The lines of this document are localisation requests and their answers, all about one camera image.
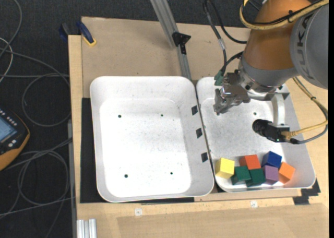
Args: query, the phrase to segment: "blue block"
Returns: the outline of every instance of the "blue block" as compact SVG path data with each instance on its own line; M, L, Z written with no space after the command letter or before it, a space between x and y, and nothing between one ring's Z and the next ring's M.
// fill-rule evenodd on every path
M279 154L269 151L263 156L261 167L270 165L279 169L281 167L281 162L282 157Z

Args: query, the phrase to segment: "black floor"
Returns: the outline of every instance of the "black floor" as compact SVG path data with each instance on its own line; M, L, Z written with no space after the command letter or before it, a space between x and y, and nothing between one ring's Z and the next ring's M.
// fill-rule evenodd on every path
M204 0L170 0L176 22L208 24L202 12ZM242 27L238 8L242 0L213 0L226 26ZM22 25L11 46L15 52L28 55L52 65L68 74L67 44L60 38L58 29L66 22L71 33L77 34L75 23L81 16L157 20L149 0L17 0L22 9ZM247 16L253 18L257 11L250 7ZM0 0L0 38L9 41L19 23L19 9L13 0ZM10 56L0 58L0 74L9 64ZM55 71L36 61L14 56L9 75L43 75ZM16 112L31 130L31 138L24 152L51 149L68 138L67 114L70 112L68 86L59 77L44 77L33 84L22 96L33 78L4 78L0 82L0 104ZM64 123L45 127L65 119ZM56 149L68 164L68 146ZM25 156L20 156L17 163ZM22 165L0 171L0 237L72 237L70 201L35 207L18 196L18 174ZM21 189L36 203L59 199L66 186L63 164L52 155L32 161L27 168ZM57 217L60 205L62 208Z

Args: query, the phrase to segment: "black bracket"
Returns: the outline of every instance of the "black bracket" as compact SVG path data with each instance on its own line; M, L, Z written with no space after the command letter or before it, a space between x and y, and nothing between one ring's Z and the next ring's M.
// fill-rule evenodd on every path
M320 187L318 184L318 180L315 180L315 183L313 184L312 188L309 189L302 189L301 190L302 195L298 197L292 197L293 202L295 205L309 205L308 198L310 196L318 196L320 191Z
M174 32L172 34L175 46L178 47L180 45L180 49L182 54L187 54L186 52L186 46L185 44L188 42L188 40L191 38L191 36L186 35L186 34L182 34L179 32Z

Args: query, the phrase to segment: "wooden table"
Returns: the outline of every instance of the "wooden table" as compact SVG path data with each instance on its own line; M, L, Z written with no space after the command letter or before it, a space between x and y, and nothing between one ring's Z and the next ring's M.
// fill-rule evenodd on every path
M82 21L97 40L90 48L79 35L69 36L69 68L74 140L77 219L95 218L98 237L329 237L328 134L307 144L321 193L309 205L295 205L300 189L249 191L238 194L214 191L193 203L111 204L80 203L81 99L89 97L91 81L102 75L180 76L175 48L170 48L159 22L89 18ZM187 56L194 83L214 76L222 65L222 52L209 26L177 24L191 35ZM248 29L228 28L247 40ZM244 45L226 42L228 57ZM237 68L232 63L228 70ZM328 90L305 82L325 106ZM322 122L323 115L292 80L287 81L301 127ZM305 134L304 138L314 133ZM135 215L135 209L142 216Z

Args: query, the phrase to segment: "cube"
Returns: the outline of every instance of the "cube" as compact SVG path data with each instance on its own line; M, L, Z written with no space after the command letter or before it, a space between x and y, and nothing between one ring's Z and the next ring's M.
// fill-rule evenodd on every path
M220 158L216 162L214 172L218 177L229 179L234 174L234 161L226 158Z
M281 162L282 157L279 154L269 151L263 156L261 166L270 165L279 169L281 167Z
M287 183L292 179L295 172L295 168L285 162L282 162L281 167L278 171L278 178L281 183Z
M244 165L247 166L249 170L261 169L261 164L256 154L251 154L249 156L243 156L239 160L239 164L240 166L244 166Z
M244 184L251 179L250 175L247 166L236 166L234 168L234 175L231 177L232 184Z
M250 173L250 177L252 178L251 180L246 182L247 187L251 187L251 186L259 186L262 183L266 182L266 177L265 174L263 172L263 170L260 169L251 169L249 171Z
M272 185L278 181L278 168L264 165L262 169L266 177L266 184Z

